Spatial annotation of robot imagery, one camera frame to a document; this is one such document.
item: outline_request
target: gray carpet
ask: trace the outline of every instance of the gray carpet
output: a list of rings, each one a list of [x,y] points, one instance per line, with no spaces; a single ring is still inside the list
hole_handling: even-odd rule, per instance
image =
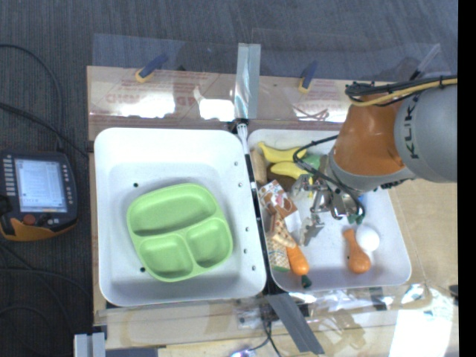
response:
[[[458,0],[0,0],[0,43],[40,56],[62,87],[59,102],[32,57],[0,48],[0,102],[40,116],[85,149],[86,66],[134,65],[149,54],[125,56],[123,50],[128,41],[147,39],[213,43],[214,57],[193,46],[182,54],[188,70],[234,73],[233,52],[223,49],[256,42],[263,47],[262,74],[297,77],[312,57],[319,61],[316,77],[375,80],[409,78],[440,44],[429,71],[456,74]],[[11,113],[1,112],[0,134],[0,149],[54,148],[51,132]],[[88,164],[73,147],[66,152],[79,189],[77,227],[45,241],[0,241],[0,268],[25,268],[12,251],[29,266],[70,277],[90,292]],[[58,277],[43,279],[63,310],[36,275],[0,273],[0,356],[60,355],[71,352],[71,334],[91,332],[87,296]],[[9,305],[42,310],[51,328],[32,310],[2,312]]]

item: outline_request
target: green plate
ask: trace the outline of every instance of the green plate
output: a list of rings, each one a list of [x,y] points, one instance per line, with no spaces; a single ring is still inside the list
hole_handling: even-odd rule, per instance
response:
[[[127,210],[127,227],[144,268],[156,279],[190,279],[225,262],[230,227],[215,197],[199,184],[146,193]]]

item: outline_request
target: blue clamp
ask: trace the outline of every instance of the blue clamp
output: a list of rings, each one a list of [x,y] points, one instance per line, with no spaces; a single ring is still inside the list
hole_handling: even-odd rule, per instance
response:
[[[145,65],[141,70],[137,70],[135,73],[135,79],[144,83],[152,77],[152,73],[155,69],[161,68],[162,65],[169,59],[165,53],[162,53],[160,56],[157,56],[147,65]]]
[[[309,92],[316,68],[318,68],[318,61],[314,60],[300,74],[299,87],[297,88],[299,92],[304,94]]]

